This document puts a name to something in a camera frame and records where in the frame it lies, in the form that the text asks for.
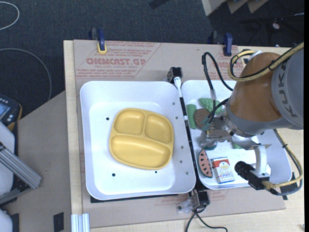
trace green toy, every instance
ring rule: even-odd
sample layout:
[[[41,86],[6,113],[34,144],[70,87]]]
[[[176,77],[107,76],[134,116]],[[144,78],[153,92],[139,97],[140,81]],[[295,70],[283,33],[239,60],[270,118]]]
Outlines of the green toy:
[[[187,114],[188,114],[188,120],[189,120],[189,126],[192,129],[196,129],[197,125],[194,121],[194,113],[197,110],[197,106],[194,104],[188,104],[187,105]]]
[[[205,107],[209,112],[211,112],[213,110],[213,101],[212,98],[199,98],[198,99],[199,103]],[[216,100],[215,104],[216,106],[220,103],[220,101]],[[222,112],[222,106],[220,106],[215,114],[219,114],[220,112]]]

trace yellow cable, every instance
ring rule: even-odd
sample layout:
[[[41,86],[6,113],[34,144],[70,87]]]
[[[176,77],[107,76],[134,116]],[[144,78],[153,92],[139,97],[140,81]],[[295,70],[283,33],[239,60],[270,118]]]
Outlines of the yellow cable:
[[[295,52],[299,51],[302,48],[304,48],[304,42],[298,44],[297,46],[295,46],[295,47],[291,48],[290,50],[288,50],[287,52],[285,52],[283,55],[281,55],[279,58],[277,58],[273,63],[271,63],[267,68],[265,68],[264,70],[262,70],[261,72],[255,74],[255,75],[248,76],[248,77],[245,77],[245,78],[236,77],[232,74],[231,68],[227,69],[228,75],[233,80],[238,81],[238,82],[247,82],[247,81],[255,80],[255,79],[267,74],[268,72],[273,71],[278,65],[280,65],[281,63],[286,61],[290,56],[292,56]],[[247,51],[243,51],[243,52],[238,53],[237,55],[232,57],[231,65],[233,66],[240,57],[242,57],[244,55],[248,55],[251,52],[254,53],[254,51],[251,51],[251,50],[247,50]]]
[[[283,141],[282,137],[280,136],[280,134],[278,133],[277,130],[275,130],[275,132],[277,133],[277,135],[281,138],[281,140]],[[300,161],[297,159],[297,157],[295,156],[295,154],[292,152],[292,150],[288,147],[288,145],[285,146],[285,149],[286,151],[289,152],[289,154],[291,155],[291,157],[297,162],[298,166],[299,166],[299,177],[297,177],[296,179],[294,180],[290,180],[290,181],[287,181],[287,182],[282,182],[282,183],[279,183],[279,184],[273,184],[269,181],[262,181],[262,184],[265,186],[266,189],[274,189],[274,188],[278,188],[278,187],[284,187],[284,186],[288,186],[288,185],[291,185],[291,184],[294,184],[298,181],[300,181],[302,178],[303,178],[303,169],[302,169],[302,166],[301,166],[301,163]]]

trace white cable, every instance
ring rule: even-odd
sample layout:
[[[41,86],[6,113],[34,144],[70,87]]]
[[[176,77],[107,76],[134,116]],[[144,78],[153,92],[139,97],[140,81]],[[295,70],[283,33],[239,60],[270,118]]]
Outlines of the white cable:
[[[182,95],[182,90],[181,90],[182,81],[181,81],[179,76],[174,77],[174,84],[175,84],[175,86],[176,86],[176,88],[178,90],[179,97],[182,97],[183,96]]]
[[[13,26],[13,25],[18,21],[18,19],[19,19],[19,9],[17,8],[16,5],[14,5],[14,4],[12,4],[12,3],[9,3],[9,2],[0,1],[0,3],[4,3],[4,4],[11,5],[11,6],[13,6],[13,7],[17,10],[17,18],[15,19],[15,21],[14,21],[13,23],[11,23],[10,25],[7,25],[7,26],[5,26],[5,27],[3,27],[3,28],[0,28],[0,30],[3,30],[3,29],[9,28],[10,26]]]
[[[0,52],[4,52],[4,51],[19,51],[19,52],[24,52],[24,53],[27,53],[31,56],[33,56],[37,61],[39,61],[41,63],[41,65],[44,67],[44,69],[46,70],[46,73],[48,75],[48,80],[49,80],[49,95],[48,95],[48,101],[51,99],[52,97],[52,89],[53,89],[53,83],[52,83],[52,77],[49,73],[49,70],[47,68],[47,66],[44,64],[44,62],[39,59],[38,56],[34,55],[33,53],[29,52],[29,51],[26,51],[26,50],[23,50],[23,49],[19,49],[19,48],[2,48],[0,49]]]

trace watermelon slice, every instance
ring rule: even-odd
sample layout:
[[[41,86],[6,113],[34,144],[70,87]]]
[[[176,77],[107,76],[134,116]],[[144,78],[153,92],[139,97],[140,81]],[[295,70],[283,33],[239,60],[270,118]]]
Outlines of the watermelon slice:
[[[198,165],[201,172],[208,178],[212,178],[211,162],[204,149],[198,155]]]

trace yellow divided plate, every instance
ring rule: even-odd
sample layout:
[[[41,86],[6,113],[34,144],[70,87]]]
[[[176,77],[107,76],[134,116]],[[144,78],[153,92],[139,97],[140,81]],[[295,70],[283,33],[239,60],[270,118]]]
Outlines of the yellow divided plate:
[[[126,108],[116,115],[110,152],[117,161],[137,168],[161,169],[169,163],[173,145],[173,126],[166,117],[137,108]]]

